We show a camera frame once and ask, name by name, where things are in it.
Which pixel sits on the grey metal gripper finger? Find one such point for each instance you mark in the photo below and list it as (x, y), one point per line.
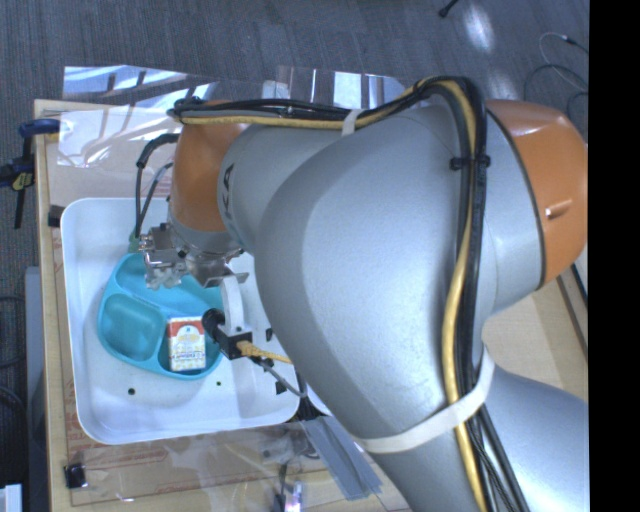
(175, 276)
(156, 280)

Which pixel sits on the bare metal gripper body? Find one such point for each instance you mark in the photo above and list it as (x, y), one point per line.
(205, 262)

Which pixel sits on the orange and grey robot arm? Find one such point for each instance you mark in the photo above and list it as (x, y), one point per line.
(360, 260)

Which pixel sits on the blue divided plate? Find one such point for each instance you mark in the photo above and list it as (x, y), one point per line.
(130, 325)

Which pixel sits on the red and white small carton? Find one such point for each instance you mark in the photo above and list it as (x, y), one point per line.
(186, 345)

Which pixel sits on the white plastic tray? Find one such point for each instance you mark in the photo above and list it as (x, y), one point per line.
(165, 410)
(318, 404)

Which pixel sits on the black cylinder on white bracket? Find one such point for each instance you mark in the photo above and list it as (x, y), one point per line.
(232, 320)

